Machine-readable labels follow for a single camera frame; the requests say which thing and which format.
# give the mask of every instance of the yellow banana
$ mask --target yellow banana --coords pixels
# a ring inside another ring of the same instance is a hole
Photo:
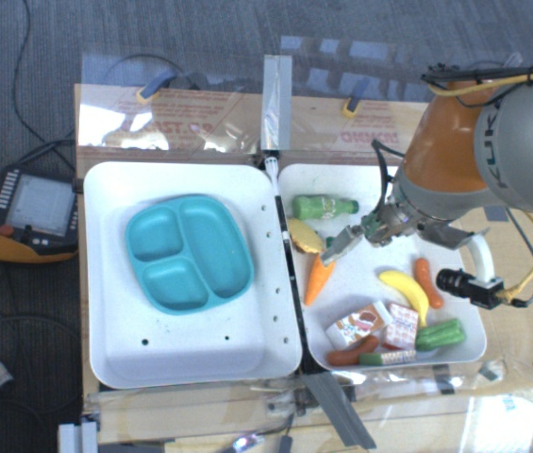
[[[379,279],[386,285],[390,285],[400,293],[402,293],[410,303],[410,305],[419,314],[419,326],[427,327],[427,311],[429,309],[429,301],[427,295],[419,282],[408,274],[398,270],[386,270],[379,274]]]

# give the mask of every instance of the blue plate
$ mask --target blue plate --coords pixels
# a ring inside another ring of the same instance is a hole
[[[171,314],[225,304],[247,292],[254,265],[228,209],[204,195],[153,205],[125,229],[128,256],[151,303]]]

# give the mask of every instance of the carrot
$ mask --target carrot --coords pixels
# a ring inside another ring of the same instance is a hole
[[[329,263],[326,267],[321,261],[321,256],[317,255],[310,271],[310,277],[308,278],[308,288],[306,289],[306,296],[304,297],[304,303],[309,306],[316,296],[321,292],[326,282],[331,277],[333,269],[335,268],[335,261]]]
[[[420,257],[414,263],[415,280],[424,289],[425,295],[432,309],[440,309],[444,305],[444,299],[432,282],[432,276],[429,271],[429,260]]]
[[[367,352],[373,352],[379,345],[376,336],[368,335],[358,343],[356,347],[343,351],[330,351],[326,355],[326,360],[332,366],[354,366],[358,365],[358,356]]]

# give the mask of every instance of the green bottle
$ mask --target green bottle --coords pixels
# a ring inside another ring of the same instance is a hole
[[[339,199],[325,194],[295,196],[292,203],[293,216],[298,220],[334,218],[342,213],[358,213],[358,201]]]

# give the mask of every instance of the orange and black device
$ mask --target orange and black device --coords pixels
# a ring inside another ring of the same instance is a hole
[[[0,174],[0,261],[50,263],[78,248],[73,181],[20,166]]]

